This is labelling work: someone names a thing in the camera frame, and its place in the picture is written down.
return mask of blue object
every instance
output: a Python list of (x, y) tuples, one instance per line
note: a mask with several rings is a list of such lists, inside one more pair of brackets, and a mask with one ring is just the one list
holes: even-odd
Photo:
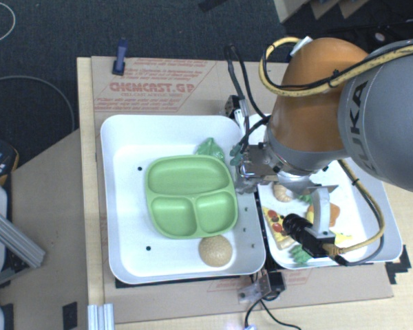
[(118, 42), (118, 50), (116, 52), (116, 60), (113, 62), (113, 69), (112, 74), (116, 74), (118, 76), (124, 75), (125, 69), (125, 54), (127, 53), (127, 40), (125, 38), (121, 38)]

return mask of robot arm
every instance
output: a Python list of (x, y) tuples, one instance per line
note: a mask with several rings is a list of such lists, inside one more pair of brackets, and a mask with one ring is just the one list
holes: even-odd
[[(340, 250), (327, 234), (325, 202), (336, 186), (315, 185), (310, 175), (334, 160), (343, 166), (351, 157), (377, 179), (413, 191), (413, 40), (370, 55), (340, 39), (311, 40), (295, 50), (282, 84), (276, 85), (268, 78), (266, 60), (285, 43), (302, 44), (281, 39), (260, 61), (260, 78), (278, 97), (265, 119), (264, 141), (236, 146), (231, 153), (236, 191), (255, 192), (258, 184), (278, 181), (299, 195), (311, 194), (317, 201), (314, 224), (291, 215), (284, 229), (313, 257), (334, 256)], [(367, 192), (361, 194), (379, 216)], [(374, 239), (383, 228), (382, 221)]]

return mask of wooden table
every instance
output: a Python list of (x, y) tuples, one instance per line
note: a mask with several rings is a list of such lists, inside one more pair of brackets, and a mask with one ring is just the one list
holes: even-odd
[[(77, 59), (78, 96), (83, 167), (85, 240), (87, 255), (88, 301), (91, 305), (105, 303), (98, 206), (98, 180), (95, 162), (95, 128), (90, 58)], [(309, 307), (275, 309), (281, 321), (304, 329), (413, 329), (413, 193), (385, 185), (394, 216), (411, 262), (408, 273), (397, 274), (394, 297)], [(128, 329), (243, 329), (244, 313), (226, 313), (172, 320), (118, 324)], [(278, 329), (279, 325), (265, 311), (251, 313), (250, 324), (257, 329)]]

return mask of green divided plate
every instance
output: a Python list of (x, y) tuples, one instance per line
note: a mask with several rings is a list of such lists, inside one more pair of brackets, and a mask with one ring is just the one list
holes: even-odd
[(145, 194), (160, 233), (174, 239), (215, 236), (237, 221), (237, 198), (226, 165), (210, 155), (179, 155), (152, 162)]

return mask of dark floor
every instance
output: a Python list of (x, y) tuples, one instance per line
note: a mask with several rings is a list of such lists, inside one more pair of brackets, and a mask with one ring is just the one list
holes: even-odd
[[(316, 20), (309, 5), (281, 24), (273, 0), (228, 0), (203, 12), (206, 0), (0, 0), (17, 18), (0, 41), (0, 78), (30, 76), (62, 91), (78, 124), (76, 58), (112, 56), (120, 37), (127, 56), (223, 60), (235, 43), (246, 61), (258, 61), (265, 45), (285, 36), (338, 36), (365, 50), (375, 45), (370, 29), (391, 25), (389, 41), (413, 38), (413, 0), (371, 0), (345, 19), (337, 6)], [(10, 28), (0, 5), (0, 36)], [(334, 32), (336, 29), (347, 29)], [(37, 80), (0, 81), (0, 138), (20, 153), (20, 164), (71, 131), (66, 102)]]

